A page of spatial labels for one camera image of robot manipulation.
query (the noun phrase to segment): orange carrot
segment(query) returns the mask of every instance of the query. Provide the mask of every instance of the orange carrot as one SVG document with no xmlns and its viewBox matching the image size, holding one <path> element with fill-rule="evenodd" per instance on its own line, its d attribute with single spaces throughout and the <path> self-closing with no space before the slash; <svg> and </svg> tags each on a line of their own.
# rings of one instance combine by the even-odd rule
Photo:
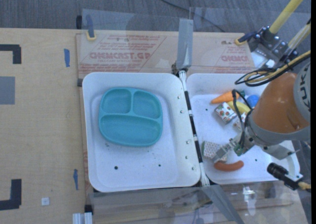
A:
<svg viewBox="0 0 316 224">
<path fill-rule="evenodd" d="M 213 99 L 211 101 L 212 104 L 216 104 L 216 103 L 223 103 L 223 102 L 229 102 L 233 100 L 233 95 L 232 95 L 232 91 L 229 92 L 225 92 L 222 95 L 218 96 L 217 98 Z"/>
</svg>

